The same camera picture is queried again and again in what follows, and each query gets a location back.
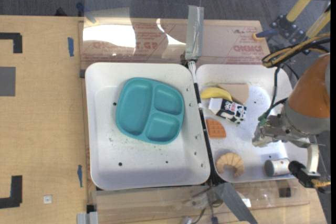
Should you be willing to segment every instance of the wooden surface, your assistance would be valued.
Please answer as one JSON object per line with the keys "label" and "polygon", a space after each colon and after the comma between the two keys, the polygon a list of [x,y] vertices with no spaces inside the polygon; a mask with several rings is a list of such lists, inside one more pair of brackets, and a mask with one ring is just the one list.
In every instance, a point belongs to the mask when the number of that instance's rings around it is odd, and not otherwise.
{"label": "wooden surface", "polygon": [[[0,198],[10,195],[11,176],[23,176],[23,202],[20,207],[0,209],[0,222],[76,223],[77,213],[86,211],[81,21],[75,17],[0,16],[0,32],[23,36],[22,54],[13,54],[10,40],[0,40],[0,66],[16,67],[15,97],[0,97]],[[73,57],[68,37],[74,40]],[[83,187],[78,165],[82,166]],[[326,223],[316,191],[303,191],[308,199],[304,205],[252,213],[259,223]],[[44,204],[44,195],[52,195],[51,204]],[[220,223],[237,222],[232,213],[218,212],[217,217]],[[199,223],[208,219],[207,212]]]}

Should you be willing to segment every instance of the black corner marker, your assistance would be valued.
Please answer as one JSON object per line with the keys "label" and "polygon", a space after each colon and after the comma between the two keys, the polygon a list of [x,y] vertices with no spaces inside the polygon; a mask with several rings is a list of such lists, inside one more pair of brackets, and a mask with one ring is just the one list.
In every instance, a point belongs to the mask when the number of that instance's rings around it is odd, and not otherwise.
{"label": "black corner marker", "polygon": [[22,176],[12,176],[8,198],[0,198],[0,209],[19,207],[22,203]]}
{"label": "black corner marker", "polygon": [[20,33],[0,33],[0,39],[13,40],[13,53],[22,53],[22,35],[20,35]]}

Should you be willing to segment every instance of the gray square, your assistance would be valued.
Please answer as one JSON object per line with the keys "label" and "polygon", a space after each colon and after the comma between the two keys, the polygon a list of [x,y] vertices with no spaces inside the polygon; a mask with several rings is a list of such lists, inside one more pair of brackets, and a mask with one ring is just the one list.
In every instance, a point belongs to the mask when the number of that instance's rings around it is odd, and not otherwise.
{"label": "gray square", "polygon": [[0,96],[15,96],[15,67],[0,67]]}

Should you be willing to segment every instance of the white plastic container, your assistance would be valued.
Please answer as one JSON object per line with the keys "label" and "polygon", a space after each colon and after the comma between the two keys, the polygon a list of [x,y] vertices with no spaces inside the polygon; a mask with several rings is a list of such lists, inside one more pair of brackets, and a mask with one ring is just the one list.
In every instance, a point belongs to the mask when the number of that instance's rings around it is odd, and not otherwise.
{"label": "white plastic container", "polygon": [[[124,84],[142,77],[182,94],[184,119],[178,137],[155,145],[122,134],[115,112]],[[91,177],[104,190],[199,185],[210,165],[191,73],[177,64],[94,63],[85,73]]]}
{"label": "white plastic container", "polygon": [[[233,176],[232,169],[224,169],[218,175],[231,183],[245,183],[264,180],[294,178],[291,174],[282,176],[267,176],[264,163],[268,159],[287,158],[290,161],[307,163],[307,150],[299,148],[290,142],[269,143],[266,147],[254,147],[252,139],[261,116],[270,106],[274,87],[275,68],[267,69],[258,65],[202,65],[196,71],[199,92],[208,87],[217,87],[219,83],[246,83],[249,86],[249,98],[246,103],[245,120],[236,124],[228,119],[216,116],[208,109],[209,99],[202,99],[205,118],[218,120],[226,130],[226,138],[210,139],[214,161],[221,155],[237,153],[245,164],[245,171],[239,177]],[[277,100],[289,96],[292,87],[287,74],[280,70],[278,74]],[[272,114],[280,112],[281,105],[272,110]]]}

